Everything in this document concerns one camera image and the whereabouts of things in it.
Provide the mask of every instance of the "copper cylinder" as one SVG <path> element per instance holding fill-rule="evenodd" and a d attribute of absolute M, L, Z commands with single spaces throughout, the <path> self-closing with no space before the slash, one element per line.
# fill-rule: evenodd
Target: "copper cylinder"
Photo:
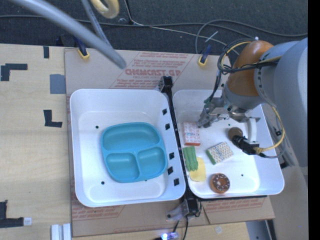
<path fill-rule="evenodd" d="M 266 41 L 256 40 L 244 47 L 237 57 L 232 68 L 240 68 L 243 65 L 254 64 L 259 61 L 261 56 L 273 47 Z M 231 73 L 227 80 L 227 87 L 231 92 L 241 96 L 259 96 L 254 82 L 254 69 L 248 69 Z"/>

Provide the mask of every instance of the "white cable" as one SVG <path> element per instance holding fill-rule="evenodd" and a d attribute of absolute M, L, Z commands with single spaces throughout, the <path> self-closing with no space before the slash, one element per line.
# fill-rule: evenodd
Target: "white cable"
<path fill-rule="evenodd" d="M 75 21 L 60 9 L 44 0 L 8 0 L 16 5 L 22 6 L 37 15 L 43 16 L 47 20 L 65 29 L 85 44 L 97 49 L 119 68 L 124 69 L 126 61 L 106 42 L 97 37 L 86 27 Z"/>

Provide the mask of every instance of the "white rectangular object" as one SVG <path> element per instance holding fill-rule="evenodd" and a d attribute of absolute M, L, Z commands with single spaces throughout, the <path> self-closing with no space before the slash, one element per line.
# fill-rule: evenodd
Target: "white rectangular object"
<path fill-rule="evenodd" d="M 175 130 L 165 95 L 153 89 L 79 89 L 70 97 L 75 193 L 88 207 L 179 199 L 186 190 Z M 120 183 L 108 174 L 100 137 L 107 127 L 153 125 L 166 149 L 169 171 L 147 181 Z"/>
<path fill-rule="evenodd" d="M 183 123 L 197 122 L 204 107 L 204 100 L 212 94 L 212 90 L 179 90 L 173 96 L 173 106 L 177 120 L 178 132 L 182 147 Z M 256 123 L 257 141 L 260 147 L 273 145 L 265 116 L 261 106 L 252 110 L 249 115 L 260 118 Z M 248 126 L 233 119 L 213 122 L 208 128 L 199 129 L 201 145 L 195 147 L 196 156 L 203 159 L 205 164 L 206 181 L 191 180 L 187 172 L 190 190 L 199 198 L 218 199 L 236 197 L 254 197 L 279 194 L 284 188 L 284 178 L 277 158 L 262 158 L 257 155 L 248 155 L 236 147 L 228 138 L 228 129 L 238 127 L 243 135 L 248 137 Z M 227 142 L 233 151 L 232 157 L 213 165 L 206 154 L 206 150 L 214 145 Z M 266 151 L 267 156 L 275 156 L 275 150 Z M 211 175 L 225 174 L 230 180 L 230 188 L 224 194 L 218 194 L 210 188 Z"/>

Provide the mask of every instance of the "donut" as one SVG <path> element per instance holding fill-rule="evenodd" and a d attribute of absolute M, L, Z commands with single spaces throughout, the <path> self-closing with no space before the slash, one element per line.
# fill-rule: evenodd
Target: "donut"
<path fill-rule="evenodd" d="M 215 193 L 223 194 L 230 188 L 230 180 L 223 173 L 215 173 L 211 176 L 210 188 Z"/>

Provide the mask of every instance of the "blue divided plate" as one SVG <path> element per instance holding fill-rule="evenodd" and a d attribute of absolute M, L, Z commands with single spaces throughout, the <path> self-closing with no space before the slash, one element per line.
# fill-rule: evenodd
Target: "blue divided plate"
<path fill-rule="evenodd" d="M 106 128 L 101 135 L 101 149 L 110 176 L 120 183 L 158 177 L 168 166 L 164 142 L 157 129 L 146 122 Z"/>

